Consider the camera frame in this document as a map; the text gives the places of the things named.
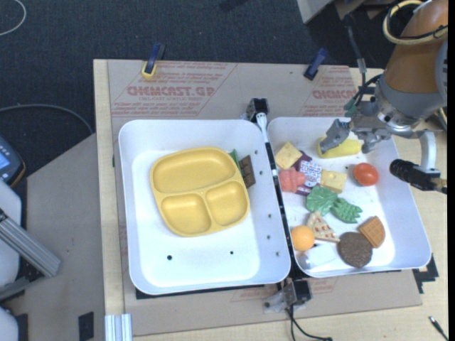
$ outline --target toy tomato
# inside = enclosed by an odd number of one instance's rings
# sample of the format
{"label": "toy tomato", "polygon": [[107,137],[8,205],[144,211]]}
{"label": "toy tomato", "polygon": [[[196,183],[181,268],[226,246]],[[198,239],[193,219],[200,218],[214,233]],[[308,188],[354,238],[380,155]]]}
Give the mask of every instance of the toy tomato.
{"label": "toy tomato", "polygon": [[379,179],[379,174],[371,164],[359,163],[354,168],[354,178],[361,185],[374,185]]}

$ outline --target wooden table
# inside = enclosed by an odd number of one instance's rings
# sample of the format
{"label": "wooden table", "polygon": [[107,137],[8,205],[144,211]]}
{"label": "wooden table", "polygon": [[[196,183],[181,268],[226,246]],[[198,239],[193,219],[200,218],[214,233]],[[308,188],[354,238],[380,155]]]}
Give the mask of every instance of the wooden table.
{"label": "wooden table", "polygon": [[[357,69],[351,69],[354,83],[360,84]],[[369,70],[373,76],[379,70]],[[125,312],[120,262],[119,228],[115,175],[112,167],[113,144],[109,108],[109,75],[107,60],[94,61],[95,108],[97,120],[97,149],[100,179],[100,209],[102,225],[103,277],[105,287],[105,312],[120,315]],[[438,129],[428,122],[422,127]],[[418,141],[395,137],[400,157],[420,163]],[[447,135],[437,137],[437,168],[447,178]],[[313,335],[331,336],[342,340],[443,340],[429,321],[432,315],[448,334],[448,239],[447,196],[436,192],[412,189],[417,208],[422,217],[439,272],[434,282],[424,284],[422,306],[379,310],[356,314],[333,315],[300,320],[303,329]],[[253,325],[236,325],[188,332],[135,337],[135,340],[290,340],[290,322],[277,321]],[[306,340],[298,335],[298,340]]]}

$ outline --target cable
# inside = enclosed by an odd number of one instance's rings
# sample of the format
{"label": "cable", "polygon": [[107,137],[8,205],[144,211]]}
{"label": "cable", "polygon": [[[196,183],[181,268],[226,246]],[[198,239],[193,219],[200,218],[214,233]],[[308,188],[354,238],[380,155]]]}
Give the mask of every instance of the cable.
{"label": "cable", "polygon": [[386,17],[384,18],[384,21],[382,22],[382,31],[390,42],[399,44],[399,45],[416,45],[416,44],[423,44],[423,43],[428,43],[431,42],[432,40],[435,39],[440,39],[442,36],[444,36],[446,33],[449,32],[449,24],[445,26],[440,26],[438,29],[434,31],[427,32],[425,34],[421,34],[419,36],[394,36],[390,32],[390,21],[392,20],[392,17],[402,8],[405,6],[409,5],[415,5],[415,6],[420,6],[422,3],[420,0],[406,0],[401,3],[398,3],[394,5],[387,13]]}
{"label": "cable", "polygon": [[23,17],[22,17],[22,20],[19,22],[19,24],[17,24],[15,27],[13,27],[12,29],[10,29],[9,31],[4,31],[4,32],[1,32],[0,33],[0,36],[5,36],[6,34],[9,34],[11,32],[14,32],[17,28],[19,28],[19,26],[22,25],[22,23],[26,20],[26,17],[27,17],[27,10],[26,10],[26,7],[19,1],[19,0],[12,0],[12,1],[15,1],[16,3],[18,3],[22,10],[23,10]]}
{"label": "cable", "polygon": [[60,110],[63,112],[66,112],[68,114],[71,114],[75,117],[77,117],[89,130],[91,134],[93,134],[93,129],[89,125],[89,123],[82,117],[80,116],[77,112],[71,111],[65,107],[61,106],[56,106],[56,105],[51,105],[51,104],[25,104],[25,105],[18,105],[18,106],[8,106],[8,107],[2,107],[0,108],[0,113],[2,112],[7,112],[11,110],[17,110],[17,109],[55,109],[55,110]]}
{"label": "cable", "polygon": [[305,336],[313,338],[315,340],[321,340],[321,341],[333,341],[332,337],[319,337],[319,336],[314,336],[306,333],[303,328],[300,327],[300,325],[297,323],[297,321],[294,318],[294,306],[291,305],[290,308],[286,309],[287,314],[289,315],[289,318],[291,319],[291,336],[292,340],[295,341],[295,335],[294,335],[294,325],[299,329],[301,333],[303,333]]}

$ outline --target black cable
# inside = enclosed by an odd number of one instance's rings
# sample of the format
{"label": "black cable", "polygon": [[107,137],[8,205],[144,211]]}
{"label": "black cable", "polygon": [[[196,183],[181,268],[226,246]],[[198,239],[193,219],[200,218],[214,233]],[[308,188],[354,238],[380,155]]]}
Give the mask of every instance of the black cable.
{"label": "black cable", "polygon": [[73,115],[74,117],[77,117],[89,130],[91,134],[93,134],[93,129],[92,127],[88,124],[88,122],[80,116],[77,112],[74,112],[72,110],[69,110],[65,107],[61,106],[56,106],[56,105],[51,105],[51,104],[24,104],[24,105],[17,105],[17,106],[8,106],[8,107],[2,107],[0,108],[0,113],[1,112],[7,112],[11,110],[17,110],[17,109],[55,109],[55,110],[60,110],[63,112],[66,112],[68,114]]}
{"label": "black cable", "polygon": [[290,308],[286,309],[287,314],[289,315],[289,318],[291,319],[291,336],[292,340],[295,341],[295,335],[294,335],[294,325],[299,329],[301,333],[303,333],[305,336],[313,338],[315,340],[321,340],[321,341],[333,341],[332,337],[319,337],[319,336],[314,336],[306,333],[303,328],[300,327],[300,325],[297,323],[297,321],[294,318],[294,306],[291,305]]}

